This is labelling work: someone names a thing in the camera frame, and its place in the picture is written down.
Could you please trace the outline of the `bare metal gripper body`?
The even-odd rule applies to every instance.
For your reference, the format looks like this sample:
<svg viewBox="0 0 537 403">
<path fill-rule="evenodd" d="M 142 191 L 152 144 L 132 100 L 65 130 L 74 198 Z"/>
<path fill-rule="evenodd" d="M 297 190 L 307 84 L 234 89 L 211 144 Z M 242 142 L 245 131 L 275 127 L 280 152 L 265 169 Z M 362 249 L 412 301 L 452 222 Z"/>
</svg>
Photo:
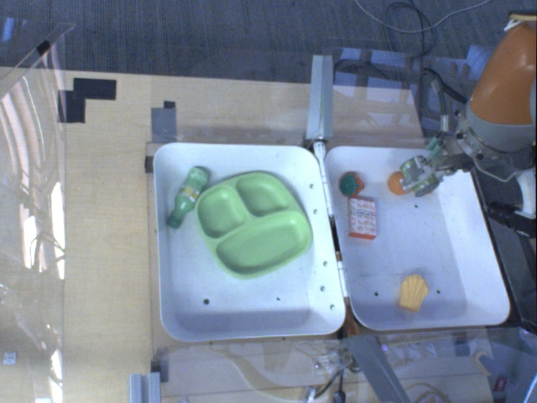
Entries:
<svg viewBox="0 0 537 403">
<path fill-rule="evenodd" d="M 472 169 L 497 181 L 508 182 L 525 174 L 523 129 L 460 118 L 454 134 L 442 132 L 431 150 L 431 168 L 440 175 Z"/>
</svg>

